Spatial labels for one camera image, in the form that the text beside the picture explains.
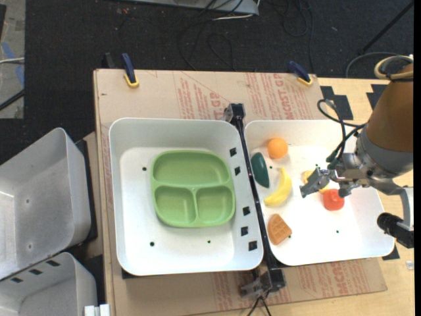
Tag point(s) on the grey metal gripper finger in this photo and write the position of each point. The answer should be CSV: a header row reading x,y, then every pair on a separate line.
x,y
348,190
314,182

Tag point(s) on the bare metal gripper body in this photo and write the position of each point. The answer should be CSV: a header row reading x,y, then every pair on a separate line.
x,y
353,170

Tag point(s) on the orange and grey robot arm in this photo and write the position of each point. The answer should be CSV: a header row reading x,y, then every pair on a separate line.
x,y
393,110

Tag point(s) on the yellow toy food piece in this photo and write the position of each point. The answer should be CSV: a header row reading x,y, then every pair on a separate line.
x,y
306,175

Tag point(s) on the red toy pepper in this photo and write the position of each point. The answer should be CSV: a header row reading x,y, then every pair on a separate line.
x,y
333,201

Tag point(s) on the yellow banana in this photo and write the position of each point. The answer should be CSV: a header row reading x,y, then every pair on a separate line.
x,y
283,189

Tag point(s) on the orange ball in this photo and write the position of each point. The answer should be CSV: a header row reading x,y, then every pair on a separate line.
x,y
278,148

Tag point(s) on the white plastic tray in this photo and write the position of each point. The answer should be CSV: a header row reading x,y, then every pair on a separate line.
x,y
59,288
329,239
39,193
138,242

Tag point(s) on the dark green toy avocado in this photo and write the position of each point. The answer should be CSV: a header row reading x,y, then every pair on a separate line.
x,y
260,170

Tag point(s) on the orange toy waffle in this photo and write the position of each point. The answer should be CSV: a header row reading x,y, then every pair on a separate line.
x,y
279,229

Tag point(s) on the thin black rod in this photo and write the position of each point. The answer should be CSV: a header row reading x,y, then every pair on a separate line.
x,y
255,189

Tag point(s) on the green divided plate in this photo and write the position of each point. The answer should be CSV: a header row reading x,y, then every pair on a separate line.
x,y
190,173

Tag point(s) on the brown cardboard board red print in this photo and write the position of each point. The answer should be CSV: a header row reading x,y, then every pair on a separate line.
x,y
164,91

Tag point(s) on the black cylinder on white bracket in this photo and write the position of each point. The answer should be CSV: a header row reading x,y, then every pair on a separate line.
x,y
394,226

